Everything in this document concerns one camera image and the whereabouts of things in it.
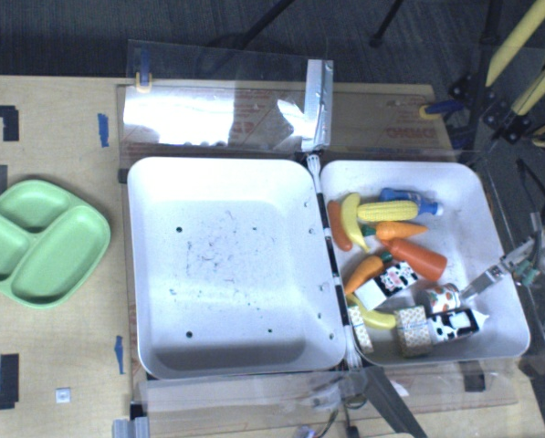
red cylinder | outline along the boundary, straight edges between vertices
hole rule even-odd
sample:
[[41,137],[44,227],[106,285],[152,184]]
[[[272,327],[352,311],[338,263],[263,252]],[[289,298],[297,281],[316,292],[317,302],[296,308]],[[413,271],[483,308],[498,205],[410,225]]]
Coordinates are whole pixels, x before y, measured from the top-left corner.
[[437,281],[445,272],[446,257],[437,252],[402,238],[382,241],[382,244],[395,259],[405,261],[416,273],[429,281]]

yellow pole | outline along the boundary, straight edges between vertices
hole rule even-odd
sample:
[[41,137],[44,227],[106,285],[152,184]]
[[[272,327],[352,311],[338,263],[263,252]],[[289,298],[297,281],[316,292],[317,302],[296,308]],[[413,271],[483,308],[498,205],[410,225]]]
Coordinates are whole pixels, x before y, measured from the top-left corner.
[[538,75],[534,82],[519,95],[516,101],[511,106],[511,109],[518,115],[526,115],[529,110],[545,94],[545,69]]
[[536,0],[491,58],[486,87],[490,87],[545,19],[545,0]]

green plate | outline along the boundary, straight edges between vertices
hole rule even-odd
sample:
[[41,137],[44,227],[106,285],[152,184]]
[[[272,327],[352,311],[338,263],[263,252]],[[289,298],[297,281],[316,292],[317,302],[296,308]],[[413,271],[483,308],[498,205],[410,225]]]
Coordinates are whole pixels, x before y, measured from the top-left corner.
[[23,305],[67,300],[109,244],[104,216],[52,183],[20,182],[0,196],[0,291]]

wooden table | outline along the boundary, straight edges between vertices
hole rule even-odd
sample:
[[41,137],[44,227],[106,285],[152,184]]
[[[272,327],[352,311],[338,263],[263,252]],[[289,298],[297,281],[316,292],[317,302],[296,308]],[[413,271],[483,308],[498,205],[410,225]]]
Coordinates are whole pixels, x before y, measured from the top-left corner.
[[[57,308],[26,308],[0,293],[0,355],[18,353],[20,358],[19,401],[14,409],[0,411],[0,437],[111,436],[112,422],[129,414],[130,326],[116,90],[129,83],[119,78],[0,77],[0,105],[14,105],[20,112],[20,141],[3,141],[0,120],[0,164],[8,166],[8,185],[27,178],[56,183],[99,209],[112,231],[110,247],[92,276]],[[100,144],[98,114],[109,120],[108,147]],[[124,338],[124,374],[114,352],[117,336]],[[429,436],[447,436],[444,422],[452,423],[457,437],[545,436],[528,379],[514,369],[512,383],[517,403],[416,418]],[[71,389],[69,403],[56,403],[57,388]],[[381,418],[357,424],[365,436],[392,432]],[[291,436],[293,431],[229,436]],[[327,436],[343,436],[342,428],[333,427]]]

blue bottle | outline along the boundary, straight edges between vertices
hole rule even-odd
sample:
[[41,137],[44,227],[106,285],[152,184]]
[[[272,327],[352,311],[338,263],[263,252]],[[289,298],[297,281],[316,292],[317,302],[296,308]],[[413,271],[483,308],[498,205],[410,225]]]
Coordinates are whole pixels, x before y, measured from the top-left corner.
[[418,192],[407,192],[405,190],[394,190],[393,188],[384,188],[380,193],[380,201],[410,200],[418,205],[418,213],[430,213],[433,215],[443,214],[443,205],[434,201],[427,200]]

